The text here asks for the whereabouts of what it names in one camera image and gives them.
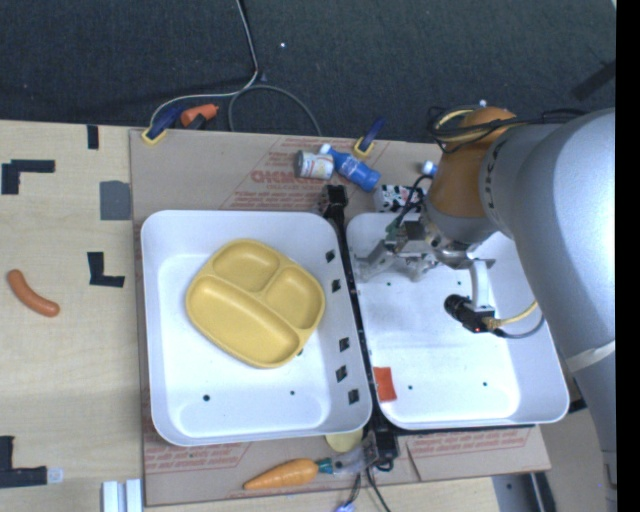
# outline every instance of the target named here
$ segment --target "cardboard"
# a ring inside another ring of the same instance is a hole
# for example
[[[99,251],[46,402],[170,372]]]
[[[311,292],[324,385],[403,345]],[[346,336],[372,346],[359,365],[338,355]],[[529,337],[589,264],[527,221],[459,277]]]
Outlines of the cardboard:
[[[166,209],[318,211],[327,182],[296,178],[296,153],[317,152],[325,142],[349,151],[355,140],[172,130],[159,144],[148,146],[141,133],[130,131],[130,168],[147,506],[350,488],[352,477],[319,475],[302,487],[242,490],[245,481],[287,460],[334,455],[323,437],[183,448],[168,444],[155,432],[149,409],[139,232],[149,215]],[[381,183],[410,186],[424,161],[437,162],[439,155],[436,145],[378,141],[367,165],[382,174]],[[374,210],[371,194],[335,174],[330,183],[347,188],[347,221]],[[380,485],[550,467],[539,427],[401,436],[398,442],[400,456],[393,470],[376,472]]]

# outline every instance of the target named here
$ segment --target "orange carrot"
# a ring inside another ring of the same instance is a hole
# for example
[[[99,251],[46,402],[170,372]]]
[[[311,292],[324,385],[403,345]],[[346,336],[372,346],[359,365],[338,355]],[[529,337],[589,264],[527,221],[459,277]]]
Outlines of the orange carrot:
[[[294,459],[258,475],[244,484],[246,490],[272,489],[303,485],[318,474],[318,465],[311,459]]]

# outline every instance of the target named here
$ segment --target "black hole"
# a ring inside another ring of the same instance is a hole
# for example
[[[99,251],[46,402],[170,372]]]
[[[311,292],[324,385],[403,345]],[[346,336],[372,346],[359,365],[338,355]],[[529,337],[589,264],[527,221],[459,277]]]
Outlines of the black hole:
[[[349,405],[355,404],[358,400],[360,400],[360,393],[357,389],[352,389],[349,391]]]
[[[346,365],[343,365],[343,366],[341,366],[340,368],[338,368],[336,370],[336,380],[338,382],[344,380],[346,376],[347,376],[347,367],[346,367]]]

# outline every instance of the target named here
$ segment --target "blue bottle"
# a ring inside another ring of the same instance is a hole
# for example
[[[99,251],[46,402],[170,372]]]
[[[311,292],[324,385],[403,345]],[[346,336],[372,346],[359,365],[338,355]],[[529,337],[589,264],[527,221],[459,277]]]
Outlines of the blue bottle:
[[[370,169],[349,153],[339,153],[330,144],[323,144],[320,153],[331,155],[335,169],[365,192],[371,192],[380,180],[380,173]]]

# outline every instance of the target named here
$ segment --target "wooden surface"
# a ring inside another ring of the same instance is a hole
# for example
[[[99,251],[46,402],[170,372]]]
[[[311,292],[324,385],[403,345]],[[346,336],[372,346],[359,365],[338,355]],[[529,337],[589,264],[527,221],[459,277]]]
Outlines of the wooden surface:
[[[133,233],[100,220],[99,184],[129,182],[128,130],[100,127],[87,148],[84,125],[0,121],[0,162],[51,159],[53,174],[22,173],[18,195],[0,195],[0,435],[15,436],[14,467],[64,471],[61,484],[0,489],[0,510],[100,510],[103,481],[142,478]],[[123,288],[89,285],[88,252]],[[4,276],[23,271],[58,302],[46,318],[20,303]],[[391,510],[499,510],[490,478],[382,488]],[[331,511],[348,492],[178,507],[175,511]],[[382,507],[369,489],[359,511]]]

